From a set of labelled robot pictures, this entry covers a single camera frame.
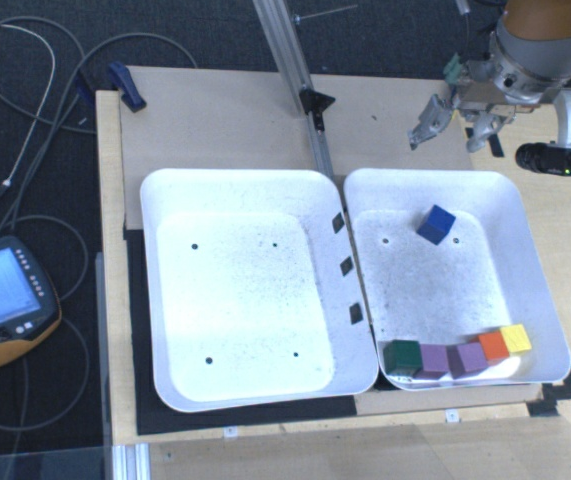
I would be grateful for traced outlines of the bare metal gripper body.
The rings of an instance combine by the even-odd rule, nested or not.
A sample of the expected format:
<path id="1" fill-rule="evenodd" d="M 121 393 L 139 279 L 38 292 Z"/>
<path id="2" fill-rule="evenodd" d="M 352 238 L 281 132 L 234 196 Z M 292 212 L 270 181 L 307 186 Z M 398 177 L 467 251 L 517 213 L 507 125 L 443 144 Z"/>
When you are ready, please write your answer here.
<path id="1" fill-rule="evenodd" d="M 564 87 L 563 78 L 535 75 L 502 53 L 467 60 L 453 84 L 452 104 L 461 113 L 532 111 L 550 104 Z"/>

